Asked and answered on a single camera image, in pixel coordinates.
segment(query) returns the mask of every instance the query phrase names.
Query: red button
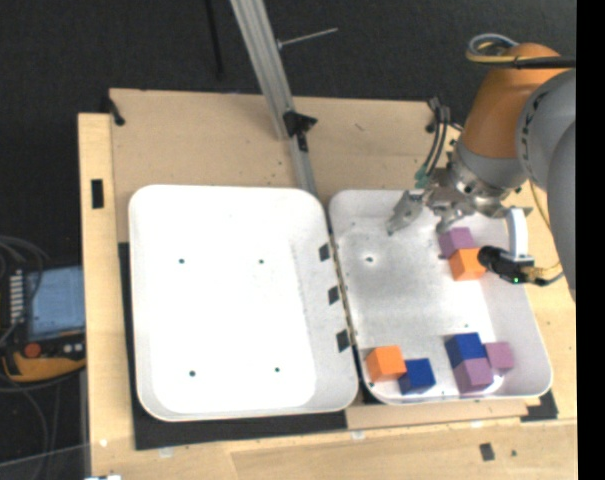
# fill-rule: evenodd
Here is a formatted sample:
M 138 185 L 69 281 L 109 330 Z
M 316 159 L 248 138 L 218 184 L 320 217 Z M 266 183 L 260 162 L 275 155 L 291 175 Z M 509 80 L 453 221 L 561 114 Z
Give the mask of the red button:
M 39 343 L 29 343 L 24 347 L 24 355 L 29 359 L 40 357 L 40 354 L 42 354 L 42 347 Z

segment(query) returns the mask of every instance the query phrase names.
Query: empty white tray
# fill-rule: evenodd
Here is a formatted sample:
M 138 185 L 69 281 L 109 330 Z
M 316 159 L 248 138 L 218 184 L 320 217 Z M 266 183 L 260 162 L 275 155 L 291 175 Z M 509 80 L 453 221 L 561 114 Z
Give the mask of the empty white tray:
M 428 358 L 436 385 L 403 395 L 396 381 L 371 383 L 387 404 L 486 397 L 535 397 L 546 392 L 552 370 L 523 285 L 487 272 L 479 280 L 455 281 L 442 259 L 435 232 L 439 218 L 424 208 L 410 226 L 389 236 L 386 221 L 402 191 L 347 190 L 331 200 L 329 214 L 346 290 L 356 346 L 364 364 L 378 346 L 399 345 L 404 359 Z M 504 220 L 480 214 L 455 224 L 468 227 L 478 247 L 509 248 Z M 460 394 L 446 337 L 477 332 L 482 342 L 508 341 L 515 367 L 493 383 Z
M 353 401 L 357 373 L 315 197 L 151 185 L 133 195 L 129 225 L 137 390 L 150 414 L 242 418 Z

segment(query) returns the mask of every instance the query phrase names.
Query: cube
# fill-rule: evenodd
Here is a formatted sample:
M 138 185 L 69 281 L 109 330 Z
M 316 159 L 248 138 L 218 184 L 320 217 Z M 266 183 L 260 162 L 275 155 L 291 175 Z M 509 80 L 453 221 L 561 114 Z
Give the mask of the cube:
M 366 366 L 372 382 L 396 380 L 406 373 L 402 351 L 397 345 L 374 348 L 366 357 Z
M 466 359 L 453 369 L 460 393 L 484 389 L 493 382 L 493 372 L 486 357 Z
M 481 278 L 486 272 L 478 261 L 479 247 L 473 249 L 458 249 L 449 258 L 451 274 L 456 281 L 472 281 Z
M 485 343 L 484 350 L 486 351 L 486 357 L 489 360 L 491 368 L 500 373 L 507 372 L 515 365 L 513 351 L 506 341 Z
M 471 230 L 464 227 L 451 228 L 446 233 L 442 233 L 438 236 L 438 242 L 442 255 L 446 259 L 449 259 L 458 249 L 473 249 L 475 247 Z
M 431 362 L 428 358 L 409 359 L 404 361 L 404 364 L 406 365 L 406 373 L 398 378 L 400 392 L 403 395 L 423 393 L 435 386 L 435 375 L 433 375 Z
M 444 342 L 451 368 L 455 368 L 467 359 L 486 359 L 486 350 L 477 332 L 454 334 Z

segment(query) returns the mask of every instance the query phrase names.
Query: aluminum extrusion bar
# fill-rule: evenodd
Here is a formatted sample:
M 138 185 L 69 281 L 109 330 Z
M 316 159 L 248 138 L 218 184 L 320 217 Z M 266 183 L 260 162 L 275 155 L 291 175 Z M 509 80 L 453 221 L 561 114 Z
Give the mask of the aluminum extrusion bar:
M 263 0 L 230 0 L 244 38 L 253 70 L 271 110 L 279 139 L 288 140 L 298 185 L 317 195 L 308 151 L 291 140 L 284 122 L 287 112 L 295 111 L 289 83 L 282 66 L 277 42 L 271 29 Z

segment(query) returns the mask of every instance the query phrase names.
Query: blue block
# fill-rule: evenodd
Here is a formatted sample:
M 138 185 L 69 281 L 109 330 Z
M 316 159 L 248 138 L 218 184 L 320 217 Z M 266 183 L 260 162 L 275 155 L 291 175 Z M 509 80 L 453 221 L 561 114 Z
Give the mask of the blue block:
M 406 373 L 398 378 L 400 392 L 403 395 L 421 393 L 435 386 L 435 375 L 428 359 L 409 359 L 404 361 L 404 364 Z
M 455 334 L 444 343 L 444 346 L 449 355 L 451 368 L 455 368 L 466 359 L 486 357 L 486 350 L 477 332 Z

